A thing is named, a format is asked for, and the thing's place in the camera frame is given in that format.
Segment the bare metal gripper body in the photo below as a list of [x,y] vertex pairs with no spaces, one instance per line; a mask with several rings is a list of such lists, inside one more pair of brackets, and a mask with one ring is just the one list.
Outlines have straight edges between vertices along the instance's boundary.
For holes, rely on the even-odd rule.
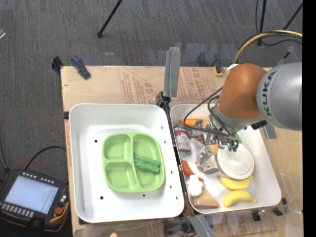
[[230,132],[222,127],[217,129],[214,126],[208,126],[206,128],[206,144],[216,145],[219,149],[224,149],[225,147],[229,152],[236,152],[238,149],[238,139],[236,133]]

